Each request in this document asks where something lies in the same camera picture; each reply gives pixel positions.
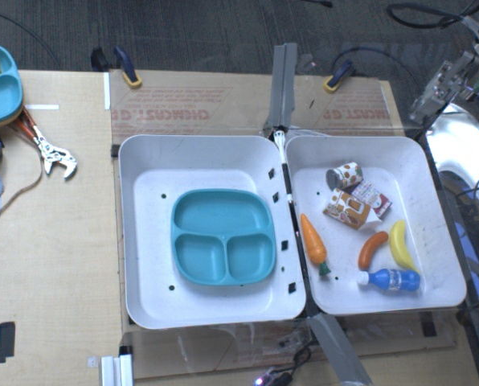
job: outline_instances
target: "table surface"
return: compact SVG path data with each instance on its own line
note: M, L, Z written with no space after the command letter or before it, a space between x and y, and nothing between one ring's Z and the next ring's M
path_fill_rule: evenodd
M15 322L14 356L0 363L0 385L99 384L95 359L117 355L122 337L119 239L115 202L112 114L105 107L104 75L21 71L26 105L43 134L70 150L79 166L63 180L54 167L0 216L0 323ZM33 183L37 150L8 128L0 174L5 203ZM452 319L451 347L366 355L374 384L479 384L464 328ZM250 368L138 380L138 384L250 384ZM327 361L298 369L292 384L338 384Z

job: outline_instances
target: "teal plate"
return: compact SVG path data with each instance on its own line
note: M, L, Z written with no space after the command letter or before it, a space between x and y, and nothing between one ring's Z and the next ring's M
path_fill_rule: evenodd
M200 285L247 285L265 279L276 257L267 204L249 191L188 191L171 216L175 264Z
M0 47L0 126L11 123L22 109L22 81L13 57Z

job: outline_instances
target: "yellow toy banana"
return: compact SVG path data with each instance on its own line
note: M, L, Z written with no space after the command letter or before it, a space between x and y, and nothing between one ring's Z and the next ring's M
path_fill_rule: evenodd
M406 246L406 223L403 220L396 221L390 230L390 250L391 255L397 262L397 265L404 269L418 270L411 259Z

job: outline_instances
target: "sausage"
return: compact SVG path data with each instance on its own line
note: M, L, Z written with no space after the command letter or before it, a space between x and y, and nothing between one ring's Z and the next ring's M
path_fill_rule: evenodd
M359 253L358 266L361 270L368 270L375 250L377 250L381 244L386 243L388 237L389 235L386 232L377 232L368 238Z

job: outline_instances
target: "blue bottle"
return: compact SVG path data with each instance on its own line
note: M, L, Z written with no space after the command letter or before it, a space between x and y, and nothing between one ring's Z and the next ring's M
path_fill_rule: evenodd
M407 290L413 292L420 287L420 275L414 270L380 269L375 273L361 272L359 285L378 286L383 290Z

